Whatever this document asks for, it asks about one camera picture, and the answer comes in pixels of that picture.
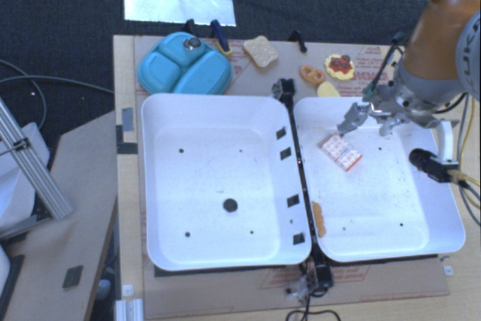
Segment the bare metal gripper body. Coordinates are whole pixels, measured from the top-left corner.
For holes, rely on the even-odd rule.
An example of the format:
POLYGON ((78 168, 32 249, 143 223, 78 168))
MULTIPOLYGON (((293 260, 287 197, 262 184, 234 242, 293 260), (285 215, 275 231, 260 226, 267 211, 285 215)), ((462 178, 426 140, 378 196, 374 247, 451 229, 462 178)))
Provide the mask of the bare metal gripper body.
POLYGON ((402 83, 378 86, 370 105, 369 114, 377 123, 380 117, 395 117, 399 125, 414 123, 424 129, 435 129, 440 124, 432 113, 435 105, 421 100, 402 83))

